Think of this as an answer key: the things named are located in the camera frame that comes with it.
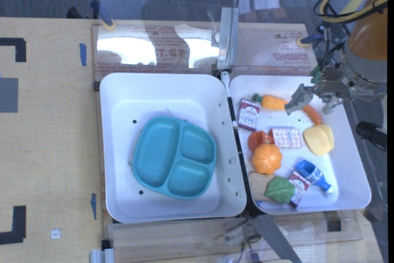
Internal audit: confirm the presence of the green lettuce leaf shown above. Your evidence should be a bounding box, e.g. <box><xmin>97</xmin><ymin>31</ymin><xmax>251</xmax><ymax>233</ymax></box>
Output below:
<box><xmin>263</xmin><ymin>176</ymin><xmax>296</xmax><ymax>204</ymax></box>

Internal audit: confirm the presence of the blue divided plate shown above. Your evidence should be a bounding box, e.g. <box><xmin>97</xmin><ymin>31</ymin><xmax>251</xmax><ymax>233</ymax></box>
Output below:
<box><xmin>131</xmin><ymin>115</ymin><xmax>218</xmax><ymax>200</ymax></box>

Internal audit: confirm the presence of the white plastic tray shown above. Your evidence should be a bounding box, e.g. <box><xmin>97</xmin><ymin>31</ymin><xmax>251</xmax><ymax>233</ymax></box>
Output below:
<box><xmin>98</xmin><ymin>72</ymin><xmax>248</xmax><ymax>224</ymax></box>
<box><xmin>229</xmin><ymin>75</ymin><xmax>372</xmax><ymax>215</ymax></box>

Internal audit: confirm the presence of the yellow rounded toy food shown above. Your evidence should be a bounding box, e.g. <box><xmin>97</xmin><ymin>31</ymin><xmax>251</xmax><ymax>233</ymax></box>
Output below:
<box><xmin>302</xmin><ymin>123</ymin><xmax>335</xmax><ymax>156</ymax></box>

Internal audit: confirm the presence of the small red and white carton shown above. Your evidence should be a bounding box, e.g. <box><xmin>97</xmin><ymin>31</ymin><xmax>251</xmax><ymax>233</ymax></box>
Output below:
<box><xmin>287</xmin><ymin>171</ymin><xmax>312</xmax><ymax>208</ymax></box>

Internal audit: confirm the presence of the orange pumpkin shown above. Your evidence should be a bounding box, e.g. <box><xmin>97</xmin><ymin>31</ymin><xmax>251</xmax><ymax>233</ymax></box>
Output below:
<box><xmin>252</xmin><ymin>143</ymin><xmax>283</xmax><ymax>176</ymax></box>

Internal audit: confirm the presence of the orange carrot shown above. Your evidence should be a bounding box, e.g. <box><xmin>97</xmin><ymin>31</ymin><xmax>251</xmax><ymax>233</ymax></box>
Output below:
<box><xmin>252</xmin><ymin>93</ymin><xmax>290</xmax><ymax>111</ymax></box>

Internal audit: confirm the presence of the pink and white packet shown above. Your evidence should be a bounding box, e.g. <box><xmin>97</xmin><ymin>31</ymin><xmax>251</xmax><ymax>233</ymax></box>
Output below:
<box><xmin>268</xmin><ymin>126</ymin><xmax>303</xmax><ymax>150</ymax></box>

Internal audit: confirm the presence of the red toy pepper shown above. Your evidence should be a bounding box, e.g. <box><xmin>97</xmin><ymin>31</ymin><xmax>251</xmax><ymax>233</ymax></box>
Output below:
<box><xmin>247</xmin><ymin>131</ymin><xmax>275</xmax><ymax>152</ymax></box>

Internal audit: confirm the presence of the blue bottle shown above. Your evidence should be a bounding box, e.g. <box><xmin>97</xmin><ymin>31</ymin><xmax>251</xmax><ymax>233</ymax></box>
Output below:
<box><xmin>295</xmin><ymin>159</ymin><xmax>334</xmax><ymax>195</ymax></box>

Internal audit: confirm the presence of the tan bread slice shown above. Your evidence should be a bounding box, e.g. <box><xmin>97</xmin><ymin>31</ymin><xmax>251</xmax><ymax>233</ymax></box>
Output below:
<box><xmin>248</xmin><ymin>172</ymin><xmax>278</xmax><ymax>203</ymax></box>

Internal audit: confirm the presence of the brown cardboard board red print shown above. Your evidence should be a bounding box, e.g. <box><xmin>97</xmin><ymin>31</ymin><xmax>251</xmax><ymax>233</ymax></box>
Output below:
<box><xmin>92</xmin><ymin>20</ymin><xmax>321</xmax><ymax>224</ymax></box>

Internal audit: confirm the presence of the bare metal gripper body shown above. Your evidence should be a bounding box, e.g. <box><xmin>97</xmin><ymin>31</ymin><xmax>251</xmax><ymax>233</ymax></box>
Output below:
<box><xmin>313</xmin><ymin>64</ymin><xmax>355</xmax><ymax>101</ymax></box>

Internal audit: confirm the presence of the orange sausage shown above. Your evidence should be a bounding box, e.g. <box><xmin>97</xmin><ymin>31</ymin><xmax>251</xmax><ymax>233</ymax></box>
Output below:
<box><xmin>302</xmin><ymin>103</ymin><xmax>323</xmax><ymax>126</ymax></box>

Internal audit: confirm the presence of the large red and white carton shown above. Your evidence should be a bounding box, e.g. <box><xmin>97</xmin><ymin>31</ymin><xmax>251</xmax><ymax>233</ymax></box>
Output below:
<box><xmin>236</xmin><ymin>99</ymin><xmax>261</xmax><ymax>132</ymax></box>

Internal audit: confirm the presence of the black cylinder on white bracket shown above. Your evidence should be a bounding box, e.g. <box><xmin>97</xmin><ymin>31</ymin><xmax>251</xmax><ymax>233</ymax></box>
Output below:
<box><xmin>355</xmin><ymin>95</ymin><xmax>388</xmax><ymax>151</ymax></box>

